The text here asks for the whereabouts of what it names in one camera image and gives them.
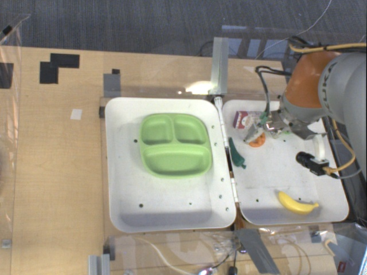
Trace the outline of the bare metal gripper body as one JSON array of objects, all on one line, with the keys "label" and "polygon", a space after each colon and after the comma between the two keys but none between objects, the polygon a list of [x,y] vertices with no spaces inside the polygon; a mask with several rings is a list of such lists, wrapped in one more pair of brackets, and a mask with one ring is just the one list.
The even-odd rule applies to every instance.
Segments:
[{"label": "bare metal gripper body", "polygon": [[289,123],[282,110],[270,111],[266,116],[263,129],[272,138],[279,138],[282,134],[291,133]]}]

